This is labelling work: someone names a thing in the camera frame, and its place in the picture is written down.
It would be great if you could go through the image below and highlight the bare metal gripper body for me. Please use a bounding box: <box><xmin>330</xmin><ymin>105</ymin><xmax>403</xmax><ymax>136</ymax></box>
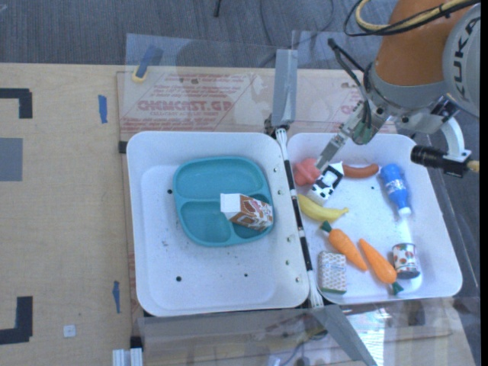
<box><xmin>336</xmin><ymin>96</ymin><xmax>461</xmax><ymax>146</ymax></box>

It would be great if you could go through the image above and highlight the brown toy sausage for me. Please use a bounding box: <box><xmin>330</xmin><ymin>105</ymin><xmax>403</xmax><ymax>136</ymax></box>
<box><xmin>342</xmin><ymin>162</ymin><xmax>380</xmax><ymax>179</ymax></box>

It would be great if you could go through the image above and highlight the pink toy food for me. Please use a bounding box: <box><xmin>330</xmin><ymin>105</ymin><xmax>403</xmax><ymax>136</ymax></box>
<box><xmin>291</xmin><ymin>157</ymin><xmax>322</xmax><ymax>187</ymax></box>

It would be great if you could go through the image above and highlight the black and white milk carton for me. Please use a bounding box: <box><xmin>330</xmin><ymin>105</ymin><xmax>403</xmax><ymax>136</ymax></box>
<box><xmin>307</xmin><ymin>161</ymin><xmax>345</xmax><ymax>207</ymax></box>

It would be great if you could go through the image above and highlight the thin black and white rod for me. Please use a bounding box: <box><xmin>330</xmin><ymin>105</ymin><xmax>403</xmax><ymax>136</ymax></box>
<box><xmin>274</xmin><ymin>127</ymin><xmax>325</xmax><ymax>309</ymax></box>

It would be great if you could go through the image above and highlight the yellow banana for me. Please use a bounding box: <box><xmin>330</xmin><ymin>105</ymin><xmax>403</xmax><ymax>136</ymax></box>
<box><xmin>297</xmin><ymin>193</ymin><xmax>350</xmax><ymax>223</ymax></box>

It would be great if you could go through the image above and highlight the white plastic tray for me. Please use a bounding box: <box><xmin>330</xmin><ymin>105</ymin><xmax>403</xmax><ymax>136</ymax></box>
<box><xmin>286</xmin><ymin>131</ymin><xmax>464</xmax><ymax>307</ymax></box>
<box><xmin>125</xmin><ymin>130</ymin><xmax>310</xmax><ymax>318</ymax></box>

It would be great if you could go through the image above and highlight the blue bottle white cap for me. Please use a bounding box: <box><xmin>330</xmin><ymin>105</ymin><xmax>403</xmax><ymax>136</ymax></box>
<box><xmin>379</xmin><ymin>162</ymin><xmax>413</xmax><ymax>217</ymax></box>

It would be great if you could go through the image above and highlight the orange carrot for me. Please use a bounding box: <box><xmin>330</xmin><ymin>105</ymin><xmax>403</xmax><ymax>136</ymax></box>
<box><xmin>358</xmin><ymin>238</ymin><xmax>405</xmax><ymax>297</ymax></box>
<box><xmin>319</xmin><ymin>220</ymin><xmax>369</xmax><ymax>273</ymax></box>

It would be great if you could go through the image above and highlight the orange and white carton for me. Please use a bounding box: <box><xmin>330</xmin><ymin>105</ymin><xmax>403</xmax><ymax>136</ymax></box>
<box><xmin>220</xmin><ymin>192</ymin><xmax>275</xmax><ymax>233</ymax></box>

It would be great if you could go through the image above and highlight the teal divided plate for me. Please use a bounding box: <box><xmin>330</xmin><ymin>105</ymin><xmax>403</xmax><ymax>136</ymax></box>
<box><xmin>172</xmin><ymin>156</ymin><xmax>276</xmax><ymax>249</ymax></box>

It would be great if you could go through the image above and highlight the small white patterned can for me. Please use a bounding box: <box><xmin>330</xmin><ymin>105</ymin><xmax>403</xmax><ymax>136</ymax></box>
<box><xmin>391</xmin><ymin>242</ymin><xmax>422</xmax><ymax>280</ymax></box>

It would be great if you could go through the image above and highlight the brown cardboard board red print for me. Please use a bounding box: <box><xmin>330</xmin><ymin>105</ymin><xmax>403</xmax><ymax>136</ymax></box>
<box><xmin>116</xmin><ymin>66</ymin><xmax>458</xmax><ymax>358</ymax></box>

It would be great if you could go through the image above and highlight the black cylinder on white bracket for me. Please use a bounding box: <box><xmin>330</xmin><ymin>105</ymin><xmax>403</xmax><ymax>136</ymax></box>
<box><xmin>410</xmin><ymin>116</ymin><xmax>474</xmax><ymax>179</ymax></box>

